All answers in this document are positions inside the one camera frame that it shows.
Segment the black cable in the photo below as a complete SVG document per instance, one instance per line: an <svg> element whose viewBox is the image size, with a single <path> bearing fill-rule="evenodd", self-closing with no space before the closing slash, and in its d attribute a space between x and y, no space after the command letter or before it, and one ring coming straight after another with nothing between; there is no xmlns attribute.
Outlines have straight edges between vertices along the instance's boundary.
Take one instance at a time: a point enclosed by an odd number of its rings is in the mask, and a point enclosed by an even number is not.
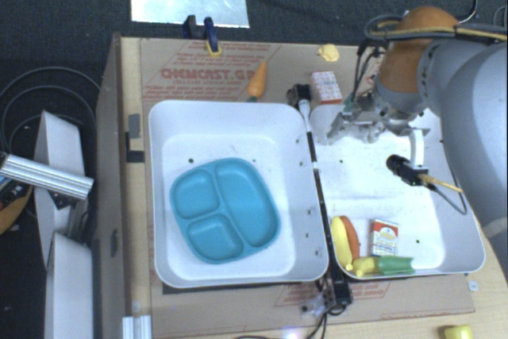
<svg viewBox="0 0 508 339"><path fill-rule="evenodd" d="M75 125L83 125L83 123L81 121L76 120L72 116L67 116L66 114L57 114L56 116L60 117L61 119L70 121L70 122L74 123ZM16 126L16 128L11 132L10 137L9 137L9 144L7 145L8 149L9 149L8 152L13 151L13 139L14 139L14 136L16 136L17 132L19 132L21 130L21 127L23 127L24 125L27 125L32 120L36 120L38 118L40 118L40 114L36 114L35 116L29 117L28 119L25 119L19 125Z"/></svg>
<svg viewBox="0 0 508 339"><path fill-rule="evenodd" d="M309 333L305 339L312 339L314 335L318 332L318 330L323 326L323 331L321 333L321 339L325 336L326 331L326 315L327 313L324 313L323 316L319 319L319 323L316 325L316 327L312 330L311 333Z"/></svg>
<svg viewBox="0 0 508 339"><path fill-rule="evenodd" d="M342 315L345 311L346 311L345 306L337 305L328 311L328 315L332 315L333 317L338 317L339 315Z"/></svg>
<svg viewBox="0 0 508 339"><path fill-rule="evenodd" d="M447 197L445 194L443 194L440 189L438 187L436 187L434 184L432 183L428 183L427 185L427 188L429 188L431 191L434 191L436 192L438 195L440 195L448 204L450 204L450 206L456 210L459 214L461 215L465 215L468 213L468 208L466 207L464 201L462 201L463 205L464 205L464 209L460 209L455 203L453 203L453 201Z"/></svg>
<svg viewBox="0 0 508 339"><path fill-rule="evenodd" d="M316 284L316 288L319 292L323 292L323 284L321 283L321 281L319 281L319 279L317 279L316 281L314 281L314 283Z"/></svg>
<svg viewBox="0 0 508 339"><path fill-rule="evenodd" d="M36 219L36 220L38 219L38 218L37 218L37 215L35 215L35 214L34 214L34 213L33 213L33 212L29 209L29 208L27 208L26 206L25 206L25 212L26 212L26 213L27 213L27 214L28 214L31 218Z"/></svg>
<svg viewBox="0 0 508 339"><path fill-rule="evenodd" d="M464 23L462 25L456 26L461 29L471 29L484 31L485 33L495 33L495 34L505 34L506 35L506 27L499 27L498 25L486 25L483 23Z"/></svg>
<svg viewBox="0 0 508 339"><path fill-rule="evenodd" d="M79 224L78 224L78 232L81 233L82 231L82 227L83 227L83 219L85 218L85 216L89 215L90 214L90 209L87 209L83 212L83 214L81 215L81 218L79 219Z"/></svg>
<svg viewBox="0 0 508 339"><path fill-rule="evenodd" d="M372 40L378 40L379 37L372 37L371 31L379 31L381 30L378 27L378 24L386 21L393 21L393 25L398 24L402 20L402 16L398 16L397 14L381 14L369 20L364 28L364 35L366 38L371 38Z"/></svg>
<svg viewBox="0 0 508 339"><path fill-rule="evenodd" d="M360 87L362 79L364 78L365 72L367 71L367 68L368 68L368 63L370 62L371 58L373 58L373 57L378 58L382 54L384 54L384 52L380 51L379 46L376 45L375 49L368 55L367 59L364 61L361 70L360 70L360 60L361 60L362 56L361 55L358 56L358 58L356 60L356 68L355 68L355 82L354 82L353 91L351 93L351 98L350 98L351 102L354 102L354 100L356 99L356 92L358 91L358 88Z"/></svg>
<svg viewBox="0 0 508 339"><path fill-rule="evenodd" d="M452 173L452 178L453 178L453 183L455 184L456 187L459 186L458 182L457 182L457 178L455 177L455 173L452 171L452 169L450 168L450 172ZM466 202L464 201L464 195L459 192L459 198L460 198L460 201L462 202L462 207L464 208L464 214L466 214L468 212L468 207L466 206Z"/></svg>
<svg viewBox="0 0 508 339"><path fill-rule="evenodd" d="M95 115L94 115L94 111L92 110L92 108L90 107L90 105L87 103L87 101L82 97L80 96L79 94L75 93L74 91L71 91L70 89L67 89L67 88L64 88L64 87L59 87L59 86L56 86L56 85L41 85L39 87L32 87L32 88L29 88L27 90L24 90L22 92L20 92L19 94L17 94L14 98L12 98L9 103L7 104L3 114L2 114L2 121L1 121L1 124L0 124L0 141L2 142L2 148L5 149L8 147L7 145L7 137L6 137L6 133L5 133L5 128L6 128L6 117L7 117L7 113L9 112L10 110L10 107L21 97L23 97L24 95L28 94L28 93L31 93L31 92L35 92L35 91L47 91L47 90L54 90L54 91L60 91L60 92L63 92L65 94L69 94L71 96L73 96L76 100L80 101L82 103L82 105L87 108L87 111L88 111L88 114L90 115L90 119L92 120L92 123L94 125L94 128L95 128Z"/></svg>
<svg viewBox="0 0 508 339"><path fill-rule="evenodd" d="M22 79L24 78L27 78L33 74L36 74L37 72L48 72L48 71L62 71L62 72L68 72L70 74L73 74L73 75L77 75L77 76L80 76L82 77L83 79L85 79L86 81L88 81L89 83L91 83L98 91L101 90L101 87L88 75L86 74L83 74L82 72L80 71L76 71L75 69L72 69L72 68L65 68L65 67L43 67L43 68L36 68L36 69L33 69L31 71L28 71L26 72L25 74L21 74L19 75L17 78L13 79L11 82L9 82L9 84L7 84L7 86L5 88L2 89L2 91L0 92L0 99L3 98L3 95L13 86L15 85L16 83L18 83L19 81L21 81Z"/></svg>
<svg viewBox="0 0 508 339"><path fill-rule="evenodd" d="M499 7L499 9L497 9L495 12L494 12L494 16L492 17L492 24L493 25L498 25L498 14L501 13L503 10L503 14L502 14L502 27L506 30L506 9L508 9L506 6L501 6Z"/></svg>
<svg viewBox="0 0 508 339"><path fill-rule="evenodd" d="M395 40L415 40L419 38L455 38L455 33L446 33L446 32L428 32L428 33L406 33L406 34L389 34L389 32L386 32L385 35L382 37L386 41L395 41ZM369 34L369 38L372 39L379 39L379 36L374 34Z"/></svg>
<svg viewBox="0 0 508 339"><path fill-rule="evenodd" d="M310 332L306 337L305 339L312 339L315 334L319 331L319 329L322 328L322 331L321 331L321 339L323 339L325 337L325 333L326 333L326 326L327 326L327 319L328 319L328 314L330 313L330 310L326 311L320 318L319 318L319 322L317 323L317 325L312 329L312 332ZM242 336L238 336L238 337L235 337L234 339L275 339L275 338L271 338L271 337L265 337L265 336L257 336L257 335L242 335Z"/></svg>

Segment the blue divided plate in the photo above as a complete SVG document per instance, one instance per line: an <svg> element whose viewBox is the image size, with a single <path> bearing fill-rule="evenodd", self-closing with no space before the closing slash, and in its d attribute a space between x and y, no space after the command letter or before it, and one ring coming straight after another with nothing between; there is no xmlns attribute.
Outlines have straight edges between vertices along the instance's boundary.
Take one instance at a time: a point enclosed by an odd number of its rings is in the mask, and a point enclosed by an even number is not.
<svg viewBox="0 0 508 339"><path fill-rule="evenodd" d="M170 201L190 249L207 263L259 252L280 230L270 191L245 160L217 160L185 172L171 185Z"/></svg>

